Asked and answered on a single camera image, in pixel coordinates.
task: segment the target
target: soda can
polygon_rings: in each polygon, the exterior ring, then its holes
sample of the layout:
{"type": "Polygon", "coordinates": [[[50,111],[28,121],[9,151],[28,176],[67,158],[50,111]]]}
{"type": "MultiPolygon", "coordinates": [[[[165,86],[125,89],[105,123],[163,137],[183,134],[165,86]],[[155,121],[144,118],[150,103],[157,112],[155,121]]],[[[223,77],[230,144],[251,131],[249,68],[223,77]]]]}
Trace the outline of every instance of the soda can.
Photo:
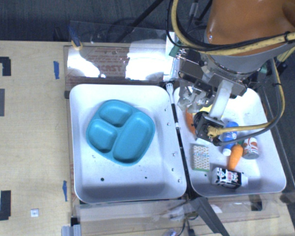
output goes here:
{"type": "Polygon", "coordinates": [[[242,154],[243,158],[257,159],[259,157],[258,141],[255,137],[250,137],[244,140],[242,146],[244,148],[244,152],[242,154]]]}

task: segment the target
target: small white square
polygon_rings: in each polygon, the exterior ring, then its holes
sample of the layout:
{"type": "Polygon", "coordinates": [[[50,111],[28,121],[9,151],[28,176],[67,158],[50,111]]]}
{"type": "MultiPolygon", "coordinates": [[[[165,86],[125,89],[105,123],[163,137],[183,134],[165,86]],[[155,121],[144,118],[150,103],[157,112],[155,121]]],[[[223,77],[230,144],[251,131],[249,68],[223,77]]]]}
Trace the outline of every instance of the small white square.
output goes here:
{"type": "Polygon", "coordinates": [[[31,217],[38,217],[39,216],[39,209],[31,209],[30,216],[31,217]]]}

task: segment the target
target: blue bottle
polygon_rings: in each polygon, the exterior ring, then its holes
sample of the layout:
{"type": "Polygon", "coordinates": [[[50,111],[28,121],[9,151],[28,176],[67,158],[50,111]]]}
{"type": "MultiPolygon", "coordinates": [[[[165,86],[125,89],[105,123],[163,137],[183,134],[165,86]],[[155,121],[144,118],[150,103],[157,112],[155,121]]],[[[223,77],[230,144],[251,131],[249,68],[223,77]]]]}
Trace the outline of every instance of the blue bottle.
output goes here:
{"type": "MultiPolygon", "coordinates": [[[[234,122],[234,121],[230,121],[229,123],[227,123],[227,125],[225,126],[226,128],[228,127],[238,127],[238,123],[234,122]]],[[[232,131],[232,132],[226,132],[223,134],[223,141],[227,142],[230,140],[234,140],[237,138],[237,131],[232,131]]],[[[231,144],[226,144],[223,148],[223,155],[225,156],[230,156],[231,155],[231,148],[235,145],[235,143],[231,143],[231,144]]]]}

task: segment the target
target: carrot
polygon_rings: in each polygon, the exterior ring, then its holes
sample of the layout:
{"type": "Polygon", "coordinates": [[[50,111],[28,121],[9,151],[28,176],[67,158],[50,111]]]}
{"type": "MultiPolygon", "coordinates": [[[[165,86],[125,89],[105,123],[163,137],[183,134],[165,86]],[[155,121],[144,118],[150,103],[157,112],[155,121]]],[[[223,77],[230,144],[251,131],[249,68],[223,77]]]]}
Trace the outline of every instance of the carrot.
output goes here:
{"type": "Polygon", "coordinates": [[[186,122],[189,130],[193,133],[196,134],[196,129],[193,125],[193,114],[188,112],[188,109],[186,109],[186,122]]]}
{"type": "Polygon", "coordinates": [[[235,144],[231,150],[232,150],[232,152],[230,155],[230,160],[228,162],[227,168],[228,168],[228,170],[233,171],[235,169],[236,165],[238,164],[244,149],[240,144],[235,144]]]}

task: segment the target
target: table surface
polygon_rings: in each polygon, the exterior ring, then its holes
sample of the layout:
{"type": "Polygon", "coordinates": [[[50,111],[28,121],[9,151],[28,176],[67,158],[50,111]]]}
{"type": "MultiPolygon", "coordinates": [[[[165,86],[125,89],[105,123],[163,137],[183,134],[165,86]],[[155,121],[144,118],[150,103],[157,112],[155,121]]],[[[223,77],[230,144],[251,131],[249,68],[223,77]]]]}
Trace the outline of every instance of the table surface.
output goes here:
{"type": "MultiPolygon", "coordinates": [[[[0,57],[11,59],[12,73],[2,76],[0,64],[0,89],[5,89],[4,116],[0,117],[0,192],[11,190],[11,216],[0,221],[0,235],[61,235],[62,226],[70,224],[63,52],[68,44],[0,41],[0,57]],[[59,79],[55,78],[54,61],[59,63],[59,79]],[[39,216],[31,217],[31,209],[39,209],[39,216]]],[[[255,215],[254,219],[224,226],[230,235],[295,235],[287,207],[279,202],[274,218],[255,215]]],[[[197,235],[219,235],[206,225],[194,228],[197,235]]],[[[125,235],[162,235],[165,231],[125,235]]],[[[91,235],[90,229],[83,235],[91,235]]]]}

